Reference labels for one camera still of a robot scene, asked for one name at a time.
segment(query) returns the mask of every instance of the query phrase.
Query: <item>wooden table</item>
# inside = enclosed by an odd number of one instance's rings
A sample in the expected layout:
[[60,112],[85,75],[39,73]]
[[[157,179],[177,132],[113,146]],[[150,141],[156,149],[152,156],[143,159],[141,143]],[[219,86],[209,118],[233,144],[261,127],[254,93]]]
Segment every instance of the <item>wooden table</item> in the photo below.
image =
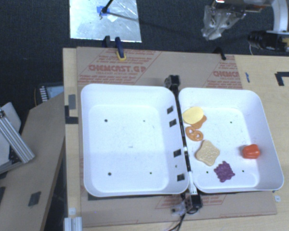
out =
[[[43,231],[64,153],[64,97],[30,110],[22,138],[35,155],[0,179],[0,231]],[[32,196],[39,196],[29,206]]]
[[[270,131],[276,146],[278,158],[283,170],[284,186],[274,193],[281,201],[276,202],[277,215],[220,218],[184,221],[183,231],[258,231],[289,230],[289,77],[283,77],[283,86],[276,80],[278,72],[289,72],[289,57],[235,56],[242,86],[256,92],[263,103]],[[64,85],[65,104],[68,105],[70,93],[77,93],[76,49],[64,49]],[[69,111],[70,116],[78,116],[77,109]],[[80,216],[79,152],[78,140],[69,135],[78,133],[78,127],[66,125],[66,165],[68,207],[74,207],[75,213],[69,217]],[[174,223],[149,223],[119,225],[108,227],[84,228],[85,231],[165,231]]]

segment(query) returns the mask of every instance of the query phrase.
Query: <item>toy pretzel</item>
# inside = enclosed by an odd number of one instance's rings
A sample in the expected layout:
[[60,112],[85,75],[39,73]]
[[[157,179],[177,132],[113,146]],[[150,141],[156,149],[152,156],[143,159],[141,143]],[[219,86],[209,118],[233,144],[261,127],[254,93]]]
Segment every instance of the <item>toy pretzel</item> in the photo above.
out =
[[189,139],[193,141],[201,141],[203,140],[203,134],[199,130],[197,130],[194,127],[187,127],[185,129],[185,133],[188,136]]

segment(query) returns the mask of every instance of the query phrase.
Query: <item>hinged tray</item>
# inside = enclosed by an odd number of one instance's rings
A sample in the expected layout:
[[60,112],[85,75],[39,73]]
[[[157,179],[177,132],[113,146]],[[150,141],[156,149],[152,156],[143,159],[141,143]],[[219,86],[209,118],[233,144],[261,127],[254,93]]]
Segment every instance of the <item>hinged tray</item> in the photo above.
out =
[[[199,106],[208,120],[200,129],[221,153],[211,167],[194,154],[201,146],[186,138],[188,178],[175,97],[164,87],[90,84],[81,92],[84,184],[99,197],[177,194],[189,180],[206,193],[275,190],[283,175],[260,98],[252,91],[186,88],[181,111]],[[262,154],[244,159],[243,146]],[[219,181],[222,161],[236,174]]]

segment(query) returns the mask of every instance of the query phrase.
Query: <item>bread slice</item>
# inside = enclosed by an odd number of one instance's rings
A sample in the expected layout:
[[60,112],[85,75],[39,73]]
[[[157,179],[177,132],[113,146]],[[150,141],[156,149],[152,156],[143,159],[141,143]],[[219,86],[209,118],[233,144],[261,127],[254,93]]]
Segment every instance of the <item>bread slice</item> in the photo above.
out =
[[204,140],[200,149],[196,152],[195,158],[208,166],[212,166],[219,154],[220,150],[217,149],[211,141]]

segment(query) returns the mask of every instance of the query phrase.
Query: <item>toy food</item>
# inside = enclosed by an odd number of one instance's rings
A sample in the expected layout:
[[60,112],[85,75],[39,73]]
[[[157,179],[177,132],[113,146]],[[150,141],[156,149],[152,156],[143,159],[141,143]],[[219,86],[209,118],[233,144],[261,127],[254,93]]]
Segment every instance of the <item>toy food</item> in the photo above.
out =
[[226,180],[230,180],[236,174],[232,171],[230,165],[223,161],[222,164],[219,164],[215,169],[214,172],[217,174],[218,179],[220,182],[225,182]]
[[244,158],[256,159],[260,155],[260,150],[256,144],[251,144],[251,145],[245,146],[242,153],[243,153]]
[[191,107],[183,112],[182,118],[187,124],[195,124],[203,118],[203,110],[200,107]]
[[212,166],[219,154],[220,150],[217,149],[211,141],[205,140],[200,149],[196,152],[195,158],[208,166]]
[[199,128],[201,128],[202,124],[203,124],[206,120],[207,120],[207,117],[204,115],[200,121],[196,122],[195,124],[192,124],[192,127],[193,127],[193,128],[196,128],[196,129],[199,129]]
[[199,130],[196,130],[194,127],[187,127],[185,128],[185,133],[190,140],[193,141],[202,141],[203,140],[203,133]]

